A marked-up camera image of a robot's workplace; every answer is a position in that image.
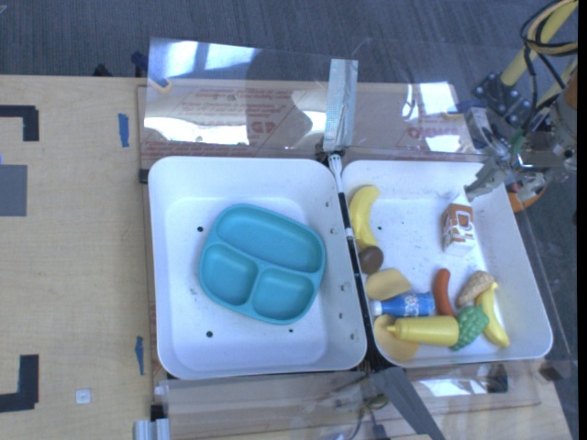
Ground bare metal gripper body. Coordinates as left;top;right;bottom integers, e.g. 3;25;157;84
504;145;578;188

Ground blue divided plate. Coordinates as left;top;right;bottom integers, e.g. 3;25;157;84
197;203;327;326

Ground tan bread loaf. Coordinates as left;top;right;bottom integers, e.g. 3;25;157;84
455;269;497;309

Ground yellow round biscuit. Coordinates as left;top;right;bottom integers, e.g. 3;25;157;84
372;313;420;363

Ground yellow banana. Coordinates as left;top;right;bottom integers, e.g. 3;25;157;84
474;281;512;349
348;184;382;251

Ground white plastic tray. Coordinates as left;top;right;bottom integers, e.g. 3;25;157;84
147;155;369;380
341;159;555;369

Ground yellow bread roll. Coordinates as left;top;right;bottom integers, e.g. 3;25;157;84
364;267;414;302

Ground green grapes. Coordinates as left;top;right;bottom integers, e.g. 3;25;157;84
449;304;491;352

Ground red sausage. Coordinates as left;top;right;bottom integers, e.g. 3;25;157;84
432;268;457;318

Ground brown round toy food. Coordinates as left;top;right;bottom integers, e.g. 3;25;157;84
358;245;385;276

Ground orange and white carton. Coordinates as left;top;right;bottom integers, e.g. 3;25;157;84
440;202;476;253

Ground blue and white bottle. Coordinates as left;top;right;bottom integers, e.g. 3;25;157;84
370;291;437;319

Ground yellow mustard bottle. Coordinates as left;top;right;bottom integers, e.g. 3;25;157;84
385;314;460;348

